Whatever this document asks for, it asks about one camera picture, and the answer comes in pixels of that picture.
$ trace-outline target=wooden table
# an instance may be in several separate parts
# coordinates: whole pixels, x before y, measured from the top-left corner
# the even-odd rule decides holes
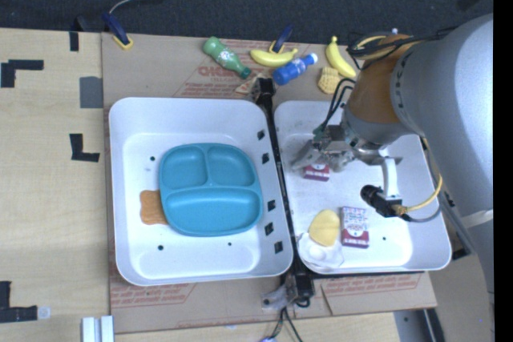
[[[102,77],[100,34],[0,30],[0,62],[44,60],[0,88],[0,280],[11,306],[49,319],[0,324],[2,341],[80,340],[85,316],[109,315],[103,109],[81,108],[79,82]],[[98,162],[71,160],[70,134]],[[117,335],[117,341],[258,341],[274,323]],[[399,341],[392,313],[296,320],[305,341]],[[294,340],[286,327],[278,341]]]

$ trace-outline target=blue bottle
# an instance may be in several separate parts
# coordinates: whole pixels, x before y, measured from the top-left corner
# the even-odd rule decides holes
[[[317,55],[315,53],[307,54],[305,57],[295,58],[292,62],[278,67],[273,72],[274,81],[279,86],[283,86],[293,78],[299,77],[301,74],[305,73],[306,68],[316,62]]]

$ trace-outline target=green bottle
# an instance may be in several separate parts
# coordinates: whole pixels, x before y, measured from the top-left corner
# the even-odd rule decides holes
[[[239,57],[217,37],[212,36],[207,40],[203,45],[203,51],[212,56],[225,69],[238,73],[241,78],[247,78],[251,74],[251,70],[244,66]]]

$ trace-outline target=banana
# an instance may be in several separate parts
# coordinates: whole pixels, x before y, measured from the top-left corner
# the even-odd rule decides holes
[[[354,68],[352,68],[352,66],[348,64],[340,54],[337,44],[337,36],[333,36],[331,38],[331,43],[326,47],[326,58],[328,59],[331,67],[337,69],[342,76],[349,78],[356,76]]]
[[[292,61],[294,55],[297,53],[297,49],[292,49],[285,53],[271,53],[270,51],[254,49],[249,51],[252,59],[267,67],[281,67]]]

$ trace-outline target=cardboard sheet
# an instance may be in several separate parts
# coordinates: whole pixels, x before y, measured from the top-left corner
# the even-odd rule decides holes
[[[110,34],[102,34],[103,104],[106,144],[107,209],[110,248],[111,314],[115,332],[142,332],[194,328],[216,324],[239,324],[275,320],[264,312],[261,294],[274,291],[279,278],[232,280],[201,284],[136,287],[126,282],[115,266],[115,245],[111,202],[111,165],[108,140],[108,111],[124,97],[197,97],[243,99],[236,92],[245,83],[237,74],[221,68],[201,50],[204,38],[131,35],[134,46],[122,50]],[[270,69],[249,57],[253,48],[268,49],[267,42],[221,39],[249,66],[255,77],[269,77]],[[275,107],[291,99],[329,100],[317,87],[323,66],[325,45],[287,43],[298,56],[316,52],[318,63],[300,78],[280,87]],[[317,280],[316,295],[308,308],[295,308],[296,318],[387,312],[430,308],[436,305],[427,273],[387,276],[357,276]]]

